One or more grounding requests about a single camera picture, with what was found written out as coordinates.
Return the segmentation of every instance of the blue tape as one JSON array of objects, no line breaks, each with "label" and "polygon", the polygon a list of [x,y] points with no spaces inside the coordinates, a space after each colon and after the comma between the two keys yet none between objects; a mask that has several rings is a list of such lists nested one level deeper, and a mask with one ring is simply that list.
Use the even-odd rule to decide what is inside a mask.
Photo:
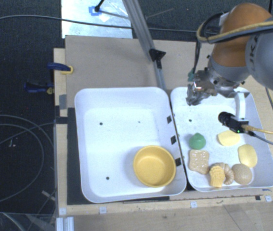
[{"label": "blue tape", "polygon": [[94,7],[95,7],[95,6],[90,6],[90,7],[88,7],[89,13],[90,13],[92,16],[99,16],[99,15],[101,15],[102,13],[101,13],[101,12],[96,12],[96,11],[94,10]]}]

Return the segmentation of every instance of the black clamp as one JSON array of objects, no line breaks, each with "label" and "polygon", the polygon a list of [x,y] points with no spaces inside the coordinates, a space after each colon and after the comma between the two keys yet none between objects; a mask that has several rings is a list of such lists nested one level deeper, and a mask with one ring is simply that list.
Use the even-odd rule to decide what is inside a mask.
[{"label": "black clamp", "polygon": [[156,61],[157,68],[162,69],[161,59],[163,58],[163,56],[165,56],[166,52],[158,51],[156,49],[150,49],[149,54],[150,54],[151,60],[153,62]]}]

